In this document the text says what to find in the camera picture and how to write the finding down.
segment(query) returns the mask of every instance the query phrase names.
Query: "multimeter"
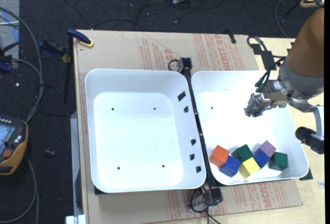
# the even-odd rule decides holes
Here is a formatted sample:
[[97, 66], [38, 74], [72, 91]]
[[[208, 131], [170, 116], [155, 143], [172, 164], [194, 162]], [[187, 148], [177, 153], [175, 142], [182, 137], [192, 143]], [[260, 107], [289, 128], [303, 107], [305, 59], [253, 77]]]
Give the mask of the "multimeter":
[[24, 156], [27, 140], [27, 124], [0, 113], [0, 175], [16, 171]]

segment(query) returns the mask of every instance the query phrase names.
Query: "colored block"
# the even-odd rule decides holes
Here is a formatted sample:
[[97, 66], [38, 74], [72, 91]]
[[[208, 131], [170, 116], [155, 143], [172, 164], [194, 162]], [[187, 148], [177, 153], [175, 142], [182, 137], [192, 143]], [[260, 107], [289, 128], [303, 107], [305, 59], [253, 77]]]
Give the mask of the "colored block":
[[258, 150], [262, 150], [270, 158], [275, 153], [276, 148], [266, 140]]
[[210, 162], [218, 167], [224, 166], [229, 156], [229, 151], [217, 145], [210, 155]]
[[225, 165], [220, 169], [220, 172], [229, 177], [233, 177], [238, 172], [238, 168], [241, 165], [241, 161], [234, 157], [228, 156]]
[[252, 151], [249, 149], [249, 147], [245, 144], [242, 147], [239, 147], [236, 149], [233, 153], [232, 156], [241, 162], [246, 161], [247, 159], [250, 159], [253, 157]]
[[289, 166], [288, 155], [281, 152], [275, 152], [269, 160], [269, 168], [277, 171], [283, 171]]
[[251, 157], [250, 159], [247, 159], [246, 161], [244, 161], [240, 165], [238, 170], [241, 173], [241, 175], [243, 176], [243, 178], [246, 179], [250, 175], [255, 173], [256, 171], [260, 170], [260, 167], [257, 164], [257, 162], [254, 160], [254, 158]]
[[270, 160], [270, 158], [261, 149], [254, 153], [253, 158], [261, 168], [264, 167]]

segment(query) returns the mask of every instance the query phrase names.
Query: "button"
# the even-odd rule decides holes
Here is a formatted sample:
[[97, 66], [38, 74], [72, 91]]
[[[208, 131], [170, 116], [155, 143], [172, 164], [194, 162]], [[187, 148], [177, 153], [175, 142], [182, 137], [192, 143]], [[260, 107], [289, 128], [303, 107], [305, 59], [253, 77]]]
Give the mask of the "button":
[[5, 151], [2, 153], [2, 156], [3, 156], [5, 159], [8, 159], [11, 155], [12, 155], [12, 151], [11, 151], [11, 150], [5, 150]]

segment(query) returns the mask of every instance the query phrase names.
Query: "dark carpet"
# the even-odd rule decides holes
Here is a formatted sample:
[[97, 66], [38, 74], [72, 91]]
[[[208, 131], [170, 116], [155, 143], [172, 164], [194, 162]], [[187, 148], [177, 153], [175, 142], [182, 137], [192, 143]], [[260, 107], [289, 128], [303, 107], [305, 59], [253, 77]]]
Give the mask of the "dark carpet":
[[[284, 37], [277, 17], [295, 0], [189, 0], [181, 6], [167, 0], [20, 0], [20, 18], [31, 29], [37, 43], [49, 36], [68, 47], [67, 30], [149, 30], [185, 33], [223, 33], [260, 37]], [[295, 38], [313, 10], [295, 8], [281, 23], [283, 31]], [[29, 123], [28, 157], [38, 182], [39, 223], [64, 223], [73, 214], [71, 131], [69, 115], [75, 111], [73, 71], [68, 103], [63, 103], [66, 65], [60, 58], [42, 56], [43, 79], [47, 84]], [[28, 31], [20, 28], [20, 58], [38, 67], [37, 53]], [[36, 99], [39, 77], [26, 65], [0, 72], [0, 113], [25, 120]], [[54, 157], [45, 150], [55, 151]], [[0, 223], [20, 216], [34, 195], [34, 181], [27, 159], [17, 172], [0, 178]], [[35, 223], [37, 203], [15, 223]]]

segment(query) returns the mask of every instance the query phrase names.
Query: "red block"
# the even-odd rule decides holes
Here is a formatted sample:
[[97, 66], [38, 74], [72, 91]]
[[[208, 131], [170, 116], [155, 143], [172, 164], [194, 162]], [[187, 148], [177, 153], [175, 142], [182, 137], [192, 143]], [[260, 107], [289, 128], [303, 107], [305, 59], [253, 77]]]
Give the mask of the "red block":
[[210, 155], [210, 162], [218, 167], [224, 166], [229, 156], [229, 151], [217, 145]]

